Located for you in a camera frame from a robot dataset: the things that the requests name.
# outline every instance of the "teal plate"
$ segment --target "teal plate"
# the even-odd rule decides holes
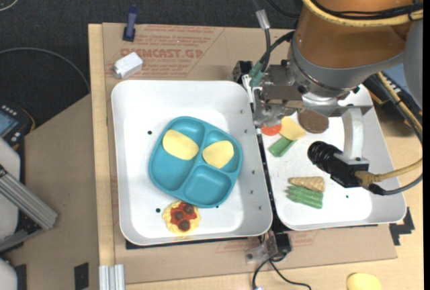
[[[163,148],[167,130],[176,130],[191,138],[199,152],[191,160],[169,154]],[[202,157],[203,150],[218,141],[228,140],[234,155],[222,168],[209,165]],[[232,191],[243,161],[239,143],[221,129],[193,117],[178,117],[170,121],[157,140],[149,159],[149,177],[160,190],[198,207],[216,207]]]

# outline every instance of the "screen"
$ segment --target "screen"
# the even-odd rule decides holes
[[[0,136],[4,137],[6,134],[11,131],[16,125],[18,121],[13,119],[11,116],[6,115],[5,113],[0,111]]]

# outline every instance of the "white tray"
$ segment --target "white tray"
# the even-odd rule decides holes
[[[267,185],[246,91],[231,81],[128,80],[112,91],[120,227],[137,245],[257,236],[272,222]],[[176,198],[155,187],[148,162],[164,127],[192,116],[224,130],[243,149],[243,165],[228,199],[199,208],[202,220],[189,236],[171,233],[162,219]]]
[[[372,105],[364,87],[357,94],[361,104]],[[297,115],[291,116],[297,122]],[[378,117],[372,108],[363,117],[363,157],[370,161],[370,172],[386,173],[393,166],[380,129]],[[361,187],[346,189],[330,179],[330,175],[313,165],[307,157],[308,147],[315,141],[323,141],[343,149],[343,122],[340,117],[329,119],[329,128],[322,134],[306,133],[281,158],[270,154],[268,148],[280,136],[263,136],[267,166],[273,188],[277,214],[287,227],[293,230],[362,226],[391,223],[401,220],[406,213],[402,193],[379,196]],[[322,176],[325,179],[322,209],[294,203],[286,197],[290,177]],[[398,179],[386,179],[381,183],[385,189],[399,187]]]

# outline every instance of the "black floor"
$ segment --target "black floor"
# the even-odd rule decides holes
[[[0,10],[12,1],[0,0]],[[285,10],[300,10],[299,0],[274,1]],[[273,28],[294,26],[294,19],[260,2]],[[125,22],[130,4],[139,7],[137,23],[258,27],[249,0],[19,0],[0,11],[0,98],[21,105],[40,125],[85,96],[84,82],[65,61],[36,51],[1,51],[50,50],[89,79],[87,25]]]

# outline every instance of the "tray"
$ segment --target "tray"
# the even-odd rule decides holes
[[[242,238],[266,232],[272,211],[246,91],[232,81],[127,80],[112,91],[120,227],[141,245]],[[173,119],[200,119],[232,136],[243,163],[230,195],[213,208],[199,208],[199,226],[184,238],[171,233],[163,210],[177,200],[148,173],[151,153]]]
[[[163,137],[175,130],[191,138],[199,151],[191,160],[169,154],[163,148]],[[209,165],[203,158],[206,147],[229,141],[233,157],[222,168]],[[162,191],[198,207],[216,207],[230,195],[242,166],[242,148],[221,129],[193,117],[173,119],[161,133],[149,160],[149,177]]]
[[[366,88],[354,100],[372,105]],[[291,118],[298,122],[297,115]],[[363,117],[364,141],[363,157],[370,161],[370,172],[385,173],[393,169],[390,155],[385,145],[378,117],[372,107]],[[268,148],[277,136],[263,136],[266,149],[267,167],[275,199],[277,214],[287,227],[293,230],[311,230],[346,226],[364,226],[400,221],[406,213],[406,203],[402,193],[379,196],[361,187],[344,188],[330,179],[330,175],[313,165],[307,157],[308,147],[315,141],[323,141],[343,149],[343,122],[340,117],[329,118],[329,128],[321,134],[306,133],[281,158],[270,154]],[[294,203],[286,197],[286,187],[290,177],[321,176],[325,180],[322,209],[315,209]],[[381,186],[385,189],[399,187],[397,178],[386,179]]]

